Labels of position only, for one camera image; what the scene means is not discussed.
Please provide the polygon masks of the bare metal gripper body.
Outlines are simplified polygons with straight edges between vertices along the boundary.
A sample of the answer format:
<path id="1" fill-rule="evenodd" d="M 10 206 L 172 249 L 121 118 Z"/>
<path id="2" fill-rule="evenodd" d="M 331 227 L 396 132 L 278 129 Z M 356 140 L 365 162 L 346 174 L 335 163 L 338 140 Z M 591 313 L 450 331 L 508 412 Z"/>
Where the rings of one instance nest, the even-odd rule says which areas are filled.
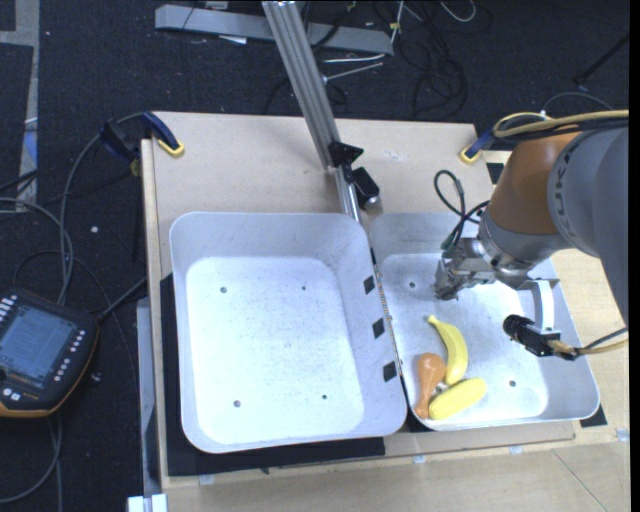
<path id="1" fill-rule="evenodd" d="M 518 284 L 532 268 L 532 262 L 511 256 L 489 239 L 464 237 L 443 251 L 437 274 L 446 274 L 447 283 L 457 282 L 462 290 L 496 281 Z"/>

